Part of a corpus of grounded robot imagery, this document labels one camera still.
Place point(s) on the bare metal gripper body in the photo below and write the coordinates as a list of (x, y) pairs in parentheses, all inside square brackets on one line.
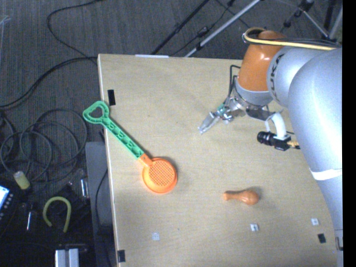
[(236, 108)]

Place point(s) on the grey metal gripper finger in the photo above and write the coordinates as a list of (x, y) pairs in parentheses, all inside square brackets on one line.
[(212, 124), (207, 120)]

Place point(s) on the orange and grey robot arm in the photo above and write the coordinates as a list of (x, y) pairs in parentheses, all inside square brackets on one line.
[(311, 99)]

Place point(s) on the pale wood board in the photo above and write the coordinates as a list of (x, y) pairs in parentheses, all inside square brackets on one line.
[(194, 93)]

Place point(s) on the orange toy chicken drumstick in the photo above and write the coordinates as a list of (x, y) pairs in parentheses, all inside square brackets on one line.
[(246, 197)]

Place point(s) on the black cylinder on white bracket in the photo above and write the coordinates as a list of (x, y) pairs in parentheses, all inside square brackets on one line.
[(279, 142)]

